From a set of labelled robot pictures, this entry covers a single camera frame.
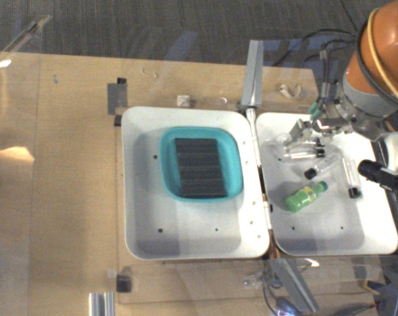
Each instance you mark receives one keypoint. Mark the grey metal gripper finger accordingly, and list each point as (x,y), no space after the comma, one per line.
(322,127)
(298,130)

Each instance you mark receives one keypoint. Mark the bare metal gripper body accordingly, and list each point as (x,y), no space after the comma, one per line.
(339,118)

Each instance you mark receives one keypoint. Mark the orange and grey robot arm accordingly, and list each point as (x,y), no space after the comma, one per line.
(386,44)

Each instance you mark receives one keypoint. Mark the green bottle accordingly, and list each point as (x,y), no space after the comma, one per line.
(299,200)

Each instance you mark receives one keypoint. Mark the white plastic tray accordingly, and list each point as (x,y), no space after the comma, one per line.
(321,232)
(146,216)

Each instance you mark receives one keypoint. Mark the dark grey ribbed block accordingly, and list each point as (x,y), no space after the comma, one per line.
(200,168)

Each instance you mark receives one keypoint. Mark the teal bowl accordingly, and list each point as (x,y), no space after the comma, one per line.
(167,163)

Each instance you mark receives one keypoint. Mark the black cylinder on white bracket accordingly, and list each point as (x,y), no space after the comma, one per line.
(372,169)

